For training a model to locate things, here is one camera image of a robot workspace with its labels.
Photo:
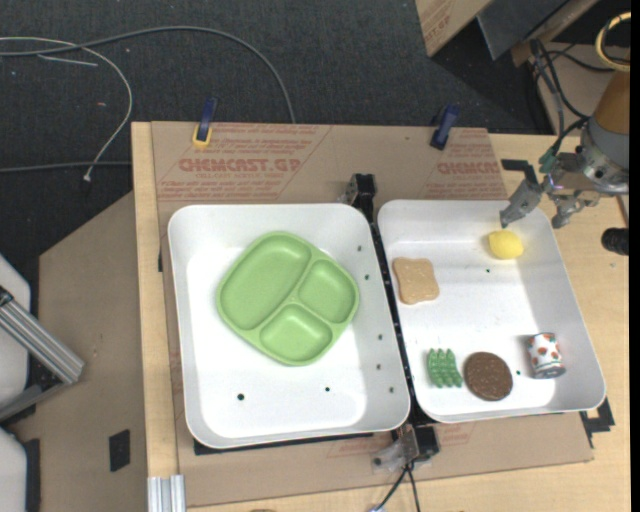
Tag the green divided plate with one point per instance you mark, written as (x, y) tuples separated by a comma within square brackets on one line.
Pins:
[(260, 285)]

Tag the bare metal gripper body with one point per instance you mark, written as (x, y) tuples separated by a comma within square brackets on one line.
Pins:
[(575, 175)]

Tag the white can with red print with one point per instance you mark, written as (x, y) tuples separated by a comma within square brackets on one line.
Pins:
[(545, 355)]

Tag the brown cardboard board red print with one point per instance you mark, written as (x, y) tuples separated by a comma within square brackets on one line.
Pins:
[(260, 165)]

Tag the yellow lemon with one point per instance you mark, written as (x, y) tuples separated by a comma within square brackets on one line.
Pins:
[(506, 245)]

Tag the tan bread slice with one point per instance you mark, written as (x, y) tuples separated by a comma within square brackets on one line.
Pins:
[(415, 281)]

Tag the brown round biscuit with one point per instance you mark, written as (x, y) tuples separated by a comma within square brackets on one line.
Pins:
[(488, 376)]

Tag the white plastic tray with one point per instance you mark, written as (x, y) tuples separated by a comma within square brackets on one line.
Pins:
[(280, 400), (490, 315)]

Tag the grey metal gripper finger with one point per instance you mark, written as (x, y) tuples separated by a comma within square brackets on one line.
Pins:
[(522, 200), (567, 210)]

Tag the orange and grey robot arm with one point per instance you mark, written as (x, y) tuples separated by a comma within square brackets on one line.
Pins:
[(614, 107)]

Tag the green pea pods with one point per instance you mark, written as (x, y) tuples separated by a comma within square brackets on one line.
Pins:
[(443, 369)]

